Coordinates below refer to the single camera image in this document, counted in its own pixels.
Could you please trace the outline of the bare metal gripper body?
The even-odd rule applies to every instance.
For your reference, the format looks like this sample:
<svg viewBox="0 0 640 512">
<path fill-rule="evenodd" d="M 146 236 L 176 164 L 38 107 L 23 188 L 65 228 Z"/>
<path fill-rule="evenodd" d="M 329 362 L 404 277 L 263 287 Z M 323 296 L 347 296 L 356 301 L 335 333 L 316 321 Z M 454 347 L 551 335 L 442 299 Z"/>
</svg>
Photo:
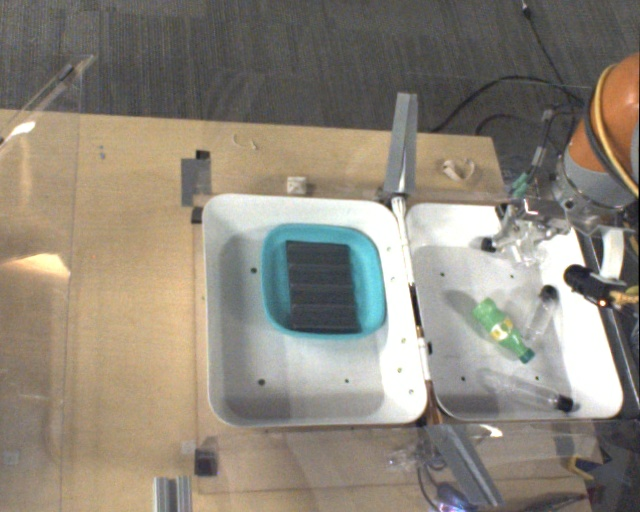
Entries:
<svg viewBox="0 0 640 512">
<path fill-rule="evenodd" d="M 567 191 L 551 198 L 512 199 L 506 207 L 505 221 L 512 225 L 531 223 L 551 236 L 566 234 L 570 229 L 585 236 L 596 236 L 606 230 L 623 228 L 621 210 Z"/>
</svg>

